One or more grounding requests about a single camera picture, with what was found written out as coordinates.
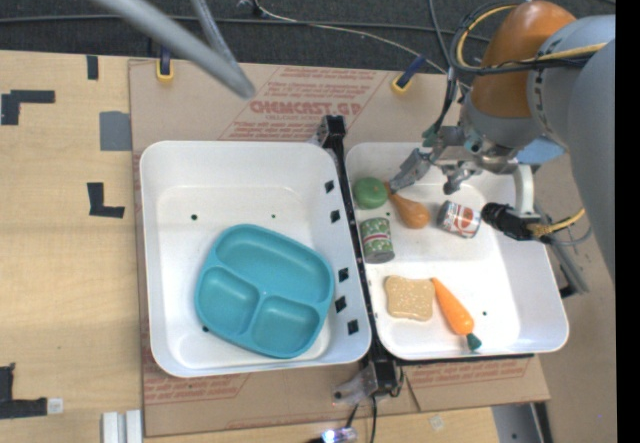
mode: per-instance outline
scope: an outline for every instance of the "robotic arm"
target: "robotic arm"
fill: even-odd
[[[479,67],[462,57],[462,44],[485,16],[510,10]],[[576,19],[555,4],[528,1],[482,8],[454,39],[455,69],[476,74],[462,100],[457,126],[436,123],[390,180],[392,192],[411,185],[431,166],[447,176],[445,194],[482,171],[512,174],[516,206],[488,203],[485,222],[517,240],[539,239],[533,168],[570,154],[586,213],[615,281],[615,16]],[[447,93],[445,107],[454,97]]]

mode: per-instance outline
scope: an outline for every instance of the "green ball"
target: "green ball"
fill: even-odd
[[[377,178],[361,178],[353,186],[353,196],[360,208],[378,208],[387,201],[387,189]]]

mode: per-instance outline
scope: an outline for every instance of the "soda can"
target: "soda can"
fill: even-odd
[[[363,221],[360,223],[360,238],[365,262],[385,263],[395,257],[389,219],[374,217]]]
[[[445,201],[440,207],[436,223],[443,230],[470,239],[478,233],[481,221],[480,212],[477,210],[453,201]]]

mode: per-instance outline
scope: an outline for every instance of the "green can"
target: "green can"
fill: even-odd
[[[395,253],[391,242],[389,219],[374,217],[360,223],[360,238],[367,263],[385,263],[393,260]]]

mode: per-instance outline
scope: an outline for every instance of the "white tray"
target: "white tray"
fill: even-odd
[[[416,148],[415,143],[360,144],[349,151],[347,174],[353,184],[372,176],[387,181]],[[438,277],[460,298],[474,317],[476,334],[483,345],[473,355],[509,355],[550,352],[568,338],[568,323],[545,247],[518,242],[485,223],[475,237],[465,239],[436,226],[442,203],[449,199],[480,211],[485,203],[515,203],[513,178],[483,172],[445,196],[446,177],[432,167],[416,184],[399,192],[423,202],[431,222],[423,229],[409,229],[387,201],[374,210],[356,209],[361,222],[387,217],[395,258],[385,264],[365,264],[381,343],[393,355],[407,360],[461,358],[472,355],[460,336],[446,326],[437,303],[430,321],[393,318],[386,309],[384,279],[397,274],[407,278]]]
[[[194,377],[331,365],[367,352],[371,328],[329,153],[308,143],[160,142],[143,153],[140,179],[151,349],[167,373]],[[344,297],[346,305],[340,302],[338,311],[331,303],[317,340],[296,358],[241,349],[204,332],[196,316],[200,267],[217,236],[236,224],[293,238],[333,268],[335,300]]]

